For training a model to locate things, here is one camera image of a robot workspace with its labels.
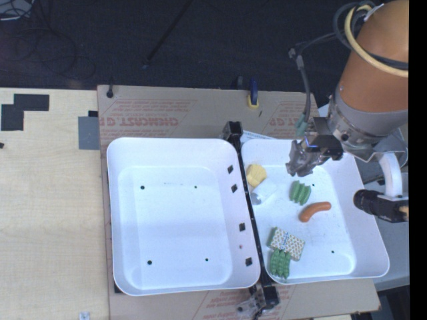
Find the metal bracket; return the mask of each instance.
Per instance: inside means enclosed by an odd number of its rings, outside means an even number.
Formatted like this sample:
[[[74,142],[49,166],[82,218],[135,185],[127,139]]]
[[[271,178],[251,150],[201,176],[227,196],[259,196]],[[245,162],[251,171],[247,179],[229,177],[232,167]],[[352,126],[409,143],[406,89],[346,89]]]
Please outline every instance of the metal bracket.
[[[251,297],[237,305],[239,315],[245,319],[256,319],[266,307],[266,300],[261,290],[255,291]]]
[[[260,260],[261,266],[260,282],[265,302],[263,309],[272,309],[280,303],[280,299],[276,287],[272,285],[270,276],[267,273],[266,265],[264,263],[264,257],[262,255],[260,235],[258,233],[258,228],[255,221],[254,210],[252,208],[252,202],[248,189],[248,182],[246,181],[245,166],[242,159],[242,143],[240,142],[240,137],[243,135],[242,124],[240,122],[227,122],[226,126],[223,129],[222,135],[224,140],[233,145],[238,154],[240,171],[242,173],[242,181],[246,195],[246,203],[248,204],[248,210],[252,221],[252,229],[254,230],[255,243],[258,251],[258,259]]]

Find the toy green beans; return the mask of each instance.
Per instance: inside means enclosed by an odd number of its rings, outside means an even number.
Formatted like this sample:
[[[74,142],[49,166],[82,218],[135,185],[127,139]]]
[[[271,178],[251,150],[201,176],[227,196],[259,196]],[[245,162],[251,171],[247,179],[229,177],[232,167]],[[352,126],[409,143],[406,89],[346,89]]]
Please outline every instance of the toy green beans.
[[[289,277],[289,266],[291,261],[290,252],[285,252],[280,249],[274,250],[270,258],[270,272],[272,275]]]
[[[299,203],[300,205],[304,205],[305,203],[307,203],[307,200],[310,197],[311,192],[312,192],[312,188],[310,186],[305,186],[299,181],[294,181],[290,189],[289,198],[294,203]]]

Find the black tape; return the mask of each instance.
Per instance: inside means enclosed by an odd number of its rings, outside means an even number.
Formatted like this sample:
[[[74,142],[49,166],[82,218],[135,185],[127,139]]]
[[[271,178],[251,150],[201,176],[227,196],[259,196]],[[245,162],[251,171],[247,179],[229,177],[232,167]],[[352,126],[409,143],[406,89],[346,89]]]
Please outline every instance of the black tape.
[[[49,95],[14,94],[13,104],[1,106],[1,130],[23,131],[24,111],[49,111]]]

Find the cardboard sheet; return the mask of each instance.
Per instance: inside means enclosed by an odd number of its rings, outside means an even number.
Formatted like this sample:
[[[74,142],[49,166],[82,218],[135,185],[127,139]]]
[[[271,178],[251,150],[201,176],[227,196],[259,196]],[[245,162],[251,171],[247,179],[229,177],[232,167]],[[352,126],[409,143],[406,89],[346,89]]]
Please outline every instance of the cardboard sheet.
[[[248,91],[170,87],[98,87],[99,133],[109,307],[111,319],[243,320],[236,305],[247,289],[185,292],[131,297],[117,292],[113,280],[111,215],[105,152],[118,137],[218,138],[228,121],[240,121],[245,131],[278,139],[294,139],[294,123],[305,105],[305,94],[259,91],[259,107],[250,109]],[[313,116],[318,115],[312,97]],[[307,319],[378,310],[380,302],[371,279],[302,285],[278,285],[281,302],[262,319]]]

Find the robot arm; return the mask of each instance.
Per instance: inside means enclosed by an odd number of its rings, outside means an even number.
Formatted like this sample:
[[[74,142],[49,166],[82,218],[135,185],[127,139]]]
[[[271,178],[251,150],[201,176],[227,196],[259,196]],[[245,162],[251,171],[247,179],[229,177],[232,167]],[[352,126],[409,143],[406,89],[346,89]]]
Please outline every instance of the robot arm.
[[[364,23],[355,39],[352,29],[361,17]],[[392,1],[378,7],[355,5],[347,14],[344,30],[346,45],[352,52],[330,98],[328,115],[306,117],[303,139],[293,141],[290,161],[286,164],[290,175],[311,174],[315,166],[329,158],[339,160],[344,152],[366,163],[379,162],[383,170],[395,167],[394,160],[406,154],[393,140],[398,128],[408,122],[409,0]],[[383,208],[371,210],[374,209],[372,200],[378,198],[381,199],[377,204],[394,204],[387,210],[405,206],[402,205],[402,189],[391,186],[402,181],[399,178],[391,181],[396,174],[384,176],[388,185],[386,194],[361,192],[354,197],[357,207],[383,214]],[[397,211],[397,215],[387,215],[385,220],[408,220],[408,214],[401,215]]]

